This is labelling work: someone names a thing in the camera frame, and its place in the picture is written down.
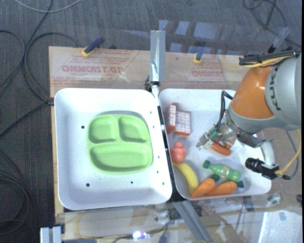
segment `blue and yellow clamp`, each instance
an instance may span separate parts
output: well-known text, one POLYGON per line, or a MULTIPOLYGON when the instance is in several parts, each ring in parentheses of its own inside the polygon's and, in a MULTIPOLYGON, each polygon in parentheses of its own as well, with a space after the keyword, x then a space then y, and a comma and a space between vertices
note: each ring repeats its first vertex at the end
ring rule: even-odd
POLYGON ((95 48, 99 48, 101 44, 105 41, 104 38, 98 38, 94 42, 90 43, 89 46, 85 47, 82 50, 82 55, 85 57, 88 57, 90 54, 92 54, 95 51, 95 48))
POLYGON ((205 44, 206 44, 205 42, 200 42, 197 52, 194 54, 194 62, 196 64, 199 64, 202 62, 202 55, 204 53, 205 44))

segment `green plate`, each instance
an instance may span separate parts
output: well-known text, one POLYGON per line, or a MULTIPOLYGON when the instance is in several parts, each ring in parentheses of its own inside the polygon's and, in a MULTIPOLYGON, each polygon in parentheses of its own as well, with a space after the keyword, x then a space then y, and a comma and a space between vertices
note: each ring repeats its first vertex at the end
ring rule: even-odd
POLYGON ((95 117, 89 123, 87 141, 91 164, 104 173, 141 172, 153 161, 148 127, 134 115, 95 117))

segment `white cable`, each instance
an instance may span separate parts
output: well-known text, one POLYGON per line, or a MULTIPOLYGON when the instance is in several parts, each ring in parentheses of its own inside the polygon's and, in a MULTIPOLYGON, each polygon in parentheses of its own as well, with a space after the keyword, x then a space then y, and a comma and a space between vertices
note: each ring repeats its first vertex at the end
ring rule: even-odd
POLYGON ((20 1, 18 1, 18 0, 15 0, 15 1, 16 1, 17 3, 19 3, 20 5, 22 5, 22 6, 26 7, 26 8, 28 8, 28 9, 31 9, 31 10, 33 10, 33 11, 42 12, 42 13, 55 13, 55 12, 59 12, 59 11, 65 10, 65 9, 67 9, 67 8, 70 8, 71 6, 74 6, 75 4, 77 4, 77 3, 81 2, 81 1, 84 1, 84 0, 77 0, 77 1, 75 1, 74 3, 72 3, 72 4, 70 4, 70 5, 66 6, 66 7, 63 7, 63 8, 61 8, 61 9, 57 9, 57 10, 50 10, 50 11, 39 10, 39 9, 30 7, 30 6, 28 6, 28 5, 25 5, 25 4, 23 4, 22 2, 20 2, 20 1))

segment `plastic bottle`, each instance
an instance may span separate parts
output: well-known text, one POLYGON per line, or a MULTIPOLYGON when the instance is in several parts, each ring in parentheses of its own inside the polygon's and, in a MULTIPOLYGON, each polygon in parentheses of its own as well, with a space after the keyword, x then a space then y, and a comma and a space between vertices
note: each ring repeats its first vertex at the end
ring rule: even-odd
POLYGON ((210 161, 206 160, 204 161, 203 168, 210 169, 215 174, 237 183, 241 179, 241 172, 239 170, 229 168, 223 164, 212 164, 210 161))

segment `toy banana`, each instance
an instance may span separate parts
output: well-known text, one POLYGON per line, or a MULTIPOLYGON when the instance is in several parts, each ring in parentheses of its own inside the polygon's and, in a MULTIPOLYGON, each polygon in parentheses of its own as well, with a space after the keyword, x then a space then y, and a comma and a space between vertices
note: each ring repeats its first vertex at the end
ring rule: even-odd
POLYGON ((186 163, 172 163, 185 176, 189 192, 192 194, 198 187, 198 178, 195 171, 186 163))

